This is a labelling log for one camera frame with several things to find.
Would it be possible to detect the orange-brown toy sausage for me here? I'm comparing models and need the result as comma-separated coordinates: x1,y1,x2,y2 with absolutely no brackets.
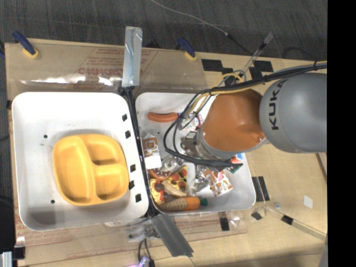
147,111,179,123

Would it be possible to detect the silver foil packet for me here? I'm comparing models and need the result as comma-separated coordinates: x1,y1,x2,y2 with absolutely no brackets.
191,174,210,193
161,155,185,172

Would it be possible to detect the blue and red packet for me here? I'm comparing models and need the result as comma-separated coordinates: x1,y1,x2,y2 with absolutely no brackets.
229,152,247,169

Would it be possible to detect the yellow divided plate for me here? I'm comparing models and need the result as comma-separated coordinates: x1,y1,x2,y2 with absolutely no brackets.
52,133,130,206

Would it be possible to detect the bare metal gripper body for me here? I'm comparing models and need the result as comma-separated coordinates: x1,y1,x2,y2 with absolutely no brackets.
180,131,201,157

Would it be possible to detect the brown and white carton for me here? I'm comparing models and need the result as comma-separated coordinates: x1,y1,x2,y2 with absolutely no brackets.
141,133,163,170

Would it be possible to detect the yellow toy pizza slice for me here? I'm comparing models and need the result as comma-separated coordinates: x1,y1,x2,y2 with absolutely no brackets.
150,165,189,206

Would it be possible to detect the brown toy doughnut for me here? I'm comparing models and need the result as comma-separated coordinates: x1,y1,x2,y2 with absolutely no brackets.
148,167,172,181

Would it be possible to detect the white carton with orange print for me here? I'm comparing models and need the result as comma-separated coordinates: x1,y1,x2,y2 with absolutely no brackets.
201,169,234,198

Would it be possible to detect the white plastic tray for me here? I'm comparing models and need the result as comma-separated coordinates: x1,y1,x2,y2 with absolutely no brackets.
135,92,257,216
11,91,150,231

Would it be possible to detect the brown cardboard board, red print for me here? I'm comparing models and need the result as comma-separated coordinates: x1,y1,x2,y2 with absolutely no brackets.
4,37,249,264

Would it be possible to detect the orange toy carrot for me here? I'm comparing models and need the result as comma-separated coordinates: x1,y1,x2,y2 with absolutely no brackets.
183,196,209,212

